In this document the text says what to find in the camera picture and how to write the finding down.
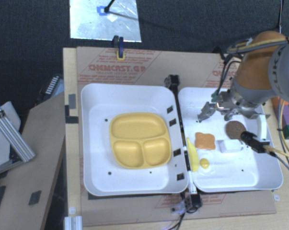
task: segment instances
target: silver metal plate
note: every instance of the silver metal plate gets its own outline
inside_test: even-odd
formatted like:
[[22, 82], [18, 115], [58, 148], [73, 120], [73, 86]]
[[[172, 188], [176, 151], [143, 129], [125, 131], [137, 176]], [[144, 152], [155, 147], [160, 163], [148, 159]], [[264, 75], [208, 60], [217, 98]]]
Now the silver metal plate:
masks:
[[136, 0], [115, 0], [109, 13], [104, 7], [111, 0], [70, 0], [70, 36], [78, 39], [141, 42]]

